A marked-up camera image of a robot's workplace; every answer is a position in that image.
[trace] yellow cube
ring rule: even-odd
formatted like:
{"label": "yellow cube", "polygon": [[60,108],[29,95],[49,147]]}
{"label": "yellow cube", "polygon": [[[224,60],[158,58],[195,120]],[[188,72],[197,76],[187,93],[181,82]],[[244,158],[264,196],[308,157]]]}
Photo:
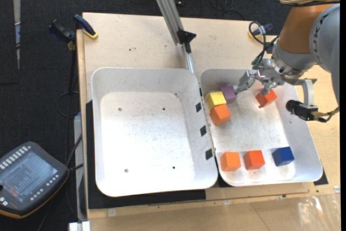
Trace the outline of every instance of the yellow cube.
{"label": "yellow cube", "polygon": [[212,110],[214,106],[226,104],[226,98],[222,91],[217,91],[215,93],[210,93],[206,99],[209,110]]}

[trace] blue cube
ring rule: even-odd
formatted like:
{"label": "blue cube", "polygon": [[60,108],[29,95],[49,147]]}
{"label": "blue cube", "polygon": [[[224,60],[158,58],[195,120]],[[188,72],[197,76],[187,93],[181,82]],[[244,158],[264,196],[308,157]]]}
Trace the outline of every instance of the blue cube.
{"label": "blue cube", "polygon": [[284,166],[294,161],[294,156],[290,147],[276,149],[272,153],[272,157],[274,158],[274,162],[277,167]]}

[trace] block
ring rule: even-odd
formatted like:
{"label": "block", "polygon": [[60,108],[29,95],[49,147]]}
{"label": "block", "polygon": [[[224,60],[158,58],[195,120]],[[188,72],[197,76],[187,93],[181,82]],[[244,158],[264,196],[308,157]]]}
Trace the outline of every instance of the block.
{"label": "block", "polygon": [[294,161],[294,156],[290,147],[277,148],[273,153],[275,165],[284,166]]}
{"label": "block", "polygon": [[227,101],[225,99],[225,97],[223,96],[223,92],[222,91],[217,91],[215,93],[210,93],[206,99],[209,111],[212,110],[212,108],[214,108],[214,106],[218,106],[218,105],[222,105],[222,104],[226,104]]}
{"label": "block", "polygon": [[261,92],[259,92],[258,95],[256,95],[256,99],[259,102],[259,104],[261,105],[261,107],[264,107],[264,106],[270,104],[276,98],[277,98],[277,96],[272,89],[266,95],[262,95]]}
{"label": "block", "polygon": [[239,152],[227,151],[220,157],[222,171],[236,171],[241,167]]}
{"label": "block", "polygon": [[209,115],[215,125],[225,123],[232,116],[226,104],[214,106]]}
{"label": "block", "polygon": [[265,165],[261,150],[248,151],[244,156],[244,163],[247,170],[259,169]]}
{"label": "block", "polygon": [[233,86],[226,86],[222,87],[221,91],[223,93],[223,96],[225,97],[227,104],[230,104],[235,101],[237,98],[237,95],[234,92],[234,87]]}

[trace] wooden table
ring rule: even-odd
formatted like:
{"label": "wooden table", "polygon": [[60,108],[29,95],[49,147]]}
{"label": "wooden table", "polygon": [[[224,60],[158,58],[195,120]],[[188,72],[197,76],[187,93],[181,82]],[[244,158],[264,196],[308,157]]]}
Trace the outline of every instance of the wooden table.
{"label": "wooden table", "polygon": [[[83,17],[99,33],[98,38],[92,40],[82,31],[77,31],[84,165],[87,167],[85,105],[92,100],[92,73],[101,67],[184,68],[184,58],[181,48],[173,44],[163,17],[93,13],[84,13]],[[182,18],[182,23],[186,31],[197,34],[191,42],[191,47],[198,78],[204,70],[210,68],[247,69],[254,57],[262,50],[262,46],[249,37],[249,22],[247,21]],[[304,77],[318,79],[314,88],[315,104],[319,106],[320,111],[334,110],[337,102],[332,90],[330,74],[319,66],[315,66]],[[298,87],[297,91],[300,99],[303,100],[302,89]],[[307,182],[231,188],[220,188],[216,184],[206,190],[207,199],[205,201],[129,206],[116,209],[87,209],[86,216],[91,221],[92,227],[98,230],[98,225],[110,228],[111,224],[108,223],[108,220],[110,216],[114,215],[151,215],[164,210],[171,211],[175,216],[183,216],[187,210],[192,211],[193,208],[201,207],[207,211],[210,207],[210,215],[214,213],[219,215],[227,213],[227,211],[220,208],[216,212],[215,207],[222,207],[230,203],[275,200],[282,196],[291,198],[333,194],[341,184],[339,114],[328,123],[309,122],[308,125],[329,184],[317,187],[313,182]],[[84,173],[87,188],[86,170]],[[86,203],[88,203],[88,195],[85,196]],[[172,213],[160,216],[166,216],[169,221]],[[133,217],[134,224],[137,218],[139,217]],[[103,230],[132,230],[131,222],[124,223],[126,228],[119,225],[114,229]],[[152,225],[149,224],[147,228],[160,230],[157,221],[154,221]]]}

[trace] screen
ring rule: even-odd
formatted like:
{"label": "screen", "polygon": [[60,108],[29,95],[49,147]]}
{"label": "screen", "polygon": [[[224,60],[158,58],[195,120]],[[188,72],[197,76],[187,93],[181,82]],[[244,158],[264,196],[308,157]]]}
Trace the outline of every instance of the screen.
{"label": "screen", "polygon": [[22,159],[3,171],[0,182],[16,199],[23,200],[53,176],[57,169],[48,164],[34,152],[27,153]]}

